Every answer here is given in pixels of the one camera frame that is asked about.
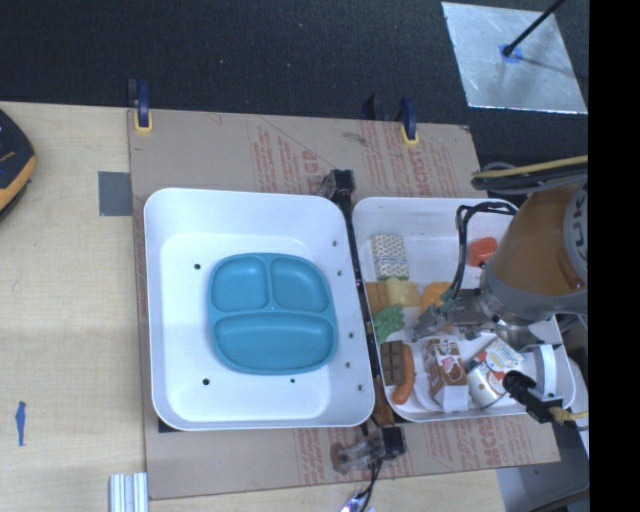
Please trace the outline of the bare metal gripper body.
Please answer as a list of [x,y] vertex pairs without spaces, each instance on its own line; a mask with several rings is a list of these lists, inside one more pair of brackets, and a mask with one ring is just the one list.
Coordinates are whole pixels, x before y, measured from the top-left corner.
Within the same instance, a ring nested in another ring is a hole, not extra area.
[[517,317],[480,288],[462,289],[445,313],[449,324],[482,324],[483,333],[493,333],[516,351],[540,344],[531,330],[531,322]]

